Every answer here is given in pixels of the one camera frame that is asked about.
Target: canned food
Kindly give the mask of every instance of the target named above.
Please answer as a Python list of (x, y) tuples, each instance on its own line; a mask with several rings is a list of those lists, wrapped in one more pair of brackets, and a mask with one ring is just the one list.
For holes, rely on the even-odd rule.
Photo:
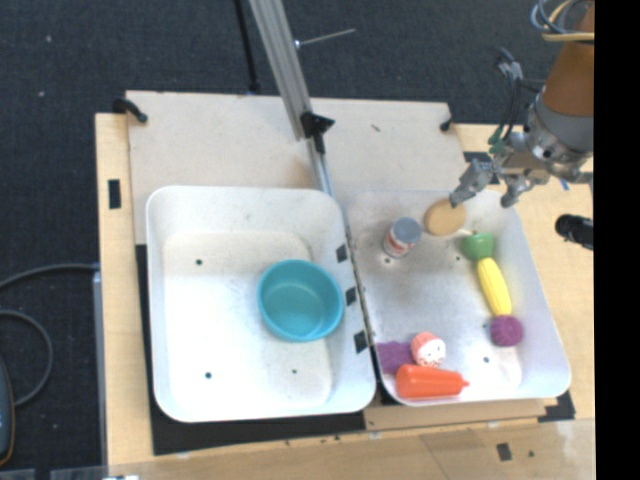
[(422, 227), (411, 217), (396, 220), (384, 240), (382, 249), (392, 258), (401, 258), (415, 246), (422, 236)]

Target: toy sink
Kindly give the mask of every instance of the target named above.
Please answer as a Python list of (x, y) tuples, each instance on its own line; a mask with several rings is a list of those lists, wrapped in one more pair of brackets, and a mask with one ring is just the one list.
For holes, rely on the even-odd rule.
[[(342, 211), (323, 192), (170, 186), (147, 202), (155, 397), (183, 422), (355, 412), (376, 389)], [(261, 274), (317, 263), (340, 285), (344, 317), (308, 343), (260, 317)]]
[[(460, 395), (427, 400), (398, 396), (393, 373), (382, 374), (389, 394), (405, 405), (435, 405), (503, 399), (552, 398), (566, 391), (569, 363), (514, 208), (500, 206), (500, 194), (486, 190), (463, 203), (466, 221), (449, 236), (422, 233), (418, 244), (400, 258), (388, 257), (382, 241), (393, 222), (425, 211), (448, 192), (364, 192), (346, 210), (354, 259), (362, 284), (371, 339), (379, 344), (407, 343), (430, 331), (446, 345), (442, 369), (457, 371), (469, 382)], [(479, 284), (475, 264), (462, 254), (460, 241), (471, 233), (495, 238), (493, 258), (507, 283), (513, 315), (524, 328), (515, 347), (497, 347), (490, 338), (492, 314)]]

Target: black wire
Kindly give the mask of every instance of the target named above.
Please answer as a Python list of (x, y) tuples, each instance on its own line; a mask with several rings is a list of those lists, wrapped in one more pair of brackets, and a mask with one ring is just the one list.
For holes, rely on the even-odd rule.
[(51, 338), (49, 337), (49, 334), (44, 329), (44, 327), (42, 327), (36, 320), (31, 318), (30, 316), (27, 316), (24, 313), (20, 313), (19, 311), (15, 311), (13, 309), (0, 309), (0, 317), (16, 318), (28, 323), (40, 333), (40, 336), (42, 336), (42, 339), (47, 346), (48, 359), (47, 367), (45, 368), (44, 374), (40, 378), (38, 384), (36, 384), (36, 386), (31, 391), (29, 391), (29, 393), (17, 399), (13, 403), (15, 407), (20, 407), (21, 405), (24, 405), (28, 401), (33, 399), (38, 393), (40, 393), (40, 391), (42, 391), (42, 388), (44, 388), (45, 384), (49, 380), (49, 377), (51, 376), (51, 370), (53, 369), (53, 344), (51, 343)]
[(499, 128), (507, 127), (506, 131), (501, 137), (501, 140), (505, 140), (512, 132), (515, 122), (518, 118), (520, 111), (521, 101), (521, 80), (522, 73), (519, 66), (517, 66), (516, 60), (513, 55), (505, 48), (498, 48), (498, 59), (495, 64), (496, 68), (507, 79), (507, 91), (509, 94), (509, 101), (504, 116), (500, 122)]
[[(59, 272), (59, 271), (70, 271), (70, 270), (79, 270), (85, 272), (96, 272), (99, 269), (99, 265), (97, 263), (57, 263), (54, 265), (48, 265), (44, 267), (38, 267), (31, 270), (27, 270), (20, 274), (16, 274), (11, 276), (4, 281), (0, 282), (0, 290), (11, 286), (12, 284), (18, 283), (20, 281), (24, 281), (25, 279), (29, 279), (31, 277), (46, 274), (49, 272)], [(36, 320), (31, 318), (30, 316), (25, 315), (19, 311), (15, 311), (13, 309), (0, 309), (0, 317), (8, 317), (8, 318), (17, 318), (24, 322), (27, 322), (32, 327), (34, 327), (42, 336), (47, 346), (47, 367), (45, 369), (44, 375), (40, 379), (40, 382), (33, 388), (29, 393), (25, 396), (19, 398), (14, 402), (14, 406), (18, 407), (24, 405), (31, 399), (33, 399), (42, 388), (44, 388), (45, 384), (49, 380), (51, 376), (51, 370), (53, 368), (53, 344), (51, 343), (51, 338), (44, 327), (42, 327)]]
[(556, 34), (567, 34), (570, 31), (564, 27), (564, 21), (566, 16), (569, 13), (569, 10), (574, 9), (578, 4), (585, 1), (594, 1), (595, 0), (572, 0), (570, 4), (567, 5), (566, 8), (560, 11), (560, 18), (557, 19), (556, 23), (554, 23), (546, 14), (544, 7), (547, 2), (550, 0), (538, 0), (537, 4), (531, 9), (530, 21), (531, 25), (543, 33), (554, 32)]
[(58, 263), (54, 265), (48, 265), (45, 267), (38, 267), (31, 270), (27, 270), (20, 274), (16, 274), (15, 276), (9, 277), (4, 281), (0, 282), (0, 290), (5, 289), (6, 287), (17, 283), (19, 281), (23, 281), (28, 279), (29, 277), (35, 277), (40, 274), (46, 274), (48, 272), (57, 272), (64, 270), (80, 270), (80, 271), (88, 271), (88, 272), (96, 272), (98, 270), (97, 263)]
[(542, 79), (536, 80), (536, 79), (531, 79), (531, 78), (528, 78), (526, 80), (523, 79), (523, 80), (519, 81), (520, 87), (522, 87), (523, 89), (526, 89), (528, 91), (535, 92), (535, 93), (540, 92), (541, 87), (534, 87), (531, 84), (544, 85), (544, 83), (545, 83), (545, 80), (542, 80)]

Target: teal bowl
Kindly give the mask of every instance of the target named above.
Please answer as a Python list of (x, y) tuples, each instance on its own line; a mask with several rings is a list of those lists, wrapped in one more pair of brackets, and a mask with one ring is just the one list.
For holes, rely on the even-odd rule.
[(332, 333), (344, 314), (340, 286), (305, 260), (271, 265), (258, 283), (258, 306), (269, 330), (286, 341), (313, 341)]

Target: pink toy figure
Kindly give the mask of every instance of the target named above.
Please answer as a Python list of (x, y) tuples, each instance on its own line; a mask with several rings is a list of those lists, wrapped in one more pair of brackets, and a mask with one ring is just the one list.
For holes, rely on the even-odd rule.
[(425, 331), (411, 340), (411, 354), (417, 365), (439, 368), (446, 357), (446, 347), (442, 339)]

